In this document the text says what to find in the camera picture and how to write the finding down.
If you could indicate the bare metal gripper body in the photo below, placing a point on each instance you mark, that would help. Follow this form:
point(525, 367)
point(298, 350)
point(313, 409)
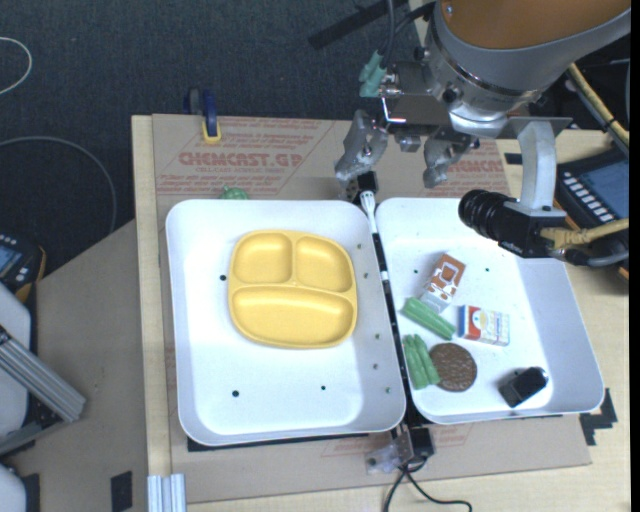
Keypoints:
point(420, 102)

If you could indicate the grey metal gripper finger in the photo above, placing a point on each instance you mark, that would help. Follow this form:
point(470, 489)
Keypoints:
point(357, 150)
point(440, 160)

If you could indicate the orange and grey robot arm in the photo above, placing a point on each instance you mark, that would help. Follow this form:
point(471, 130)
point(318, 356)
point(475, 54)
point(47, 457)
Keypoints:
point(520, 30)

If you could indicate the brown cardboard board red print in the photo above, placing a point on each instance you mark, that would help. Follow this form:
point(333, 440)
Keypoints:
point(280, 165)

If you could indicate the thin black and white rod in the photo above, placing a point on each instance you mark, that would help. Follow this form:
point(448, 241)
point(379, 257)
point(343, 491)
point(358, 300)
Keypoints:
point(383, 265)

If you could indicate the brown and white carton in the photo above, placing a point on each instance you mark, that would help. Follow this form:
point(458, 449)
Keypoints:
point(444, 280)

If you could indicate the green broccoli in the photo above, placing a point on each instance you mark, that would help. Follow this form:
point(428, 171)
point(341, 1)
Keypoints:
point(234, 193)

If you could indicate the green bean bundle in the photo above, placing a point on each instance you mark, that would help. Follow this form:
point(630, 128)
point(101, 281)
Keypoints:
point(421, 362)
point(427, 317)

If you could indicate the white red and blue carton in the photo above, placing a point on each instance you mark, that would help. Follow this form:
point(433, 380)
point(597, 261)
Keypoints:
point(484, 325)

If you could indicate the yellow divided plate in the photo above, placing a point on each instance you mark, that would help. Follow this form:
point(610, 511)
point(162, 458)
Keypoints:
point(292, 310)

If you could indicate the white plastic tray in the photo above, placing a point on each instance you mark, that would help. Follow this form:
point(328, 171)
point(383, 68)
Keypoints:
point(550, 320)
point(280, 390)

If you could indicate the round brown biscuit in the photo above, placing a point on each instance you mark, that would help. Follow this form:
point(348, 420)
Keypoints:
point(456, 369)

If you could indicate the black rectangular box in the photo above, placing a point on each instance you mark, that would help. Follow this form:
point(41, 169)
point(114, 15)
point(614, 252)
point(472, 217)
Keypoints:
point(522, 386)

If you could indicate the black cylinder on white bracket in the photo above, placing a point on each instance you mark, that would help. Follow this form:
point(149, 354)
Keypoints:
point(515, 225)

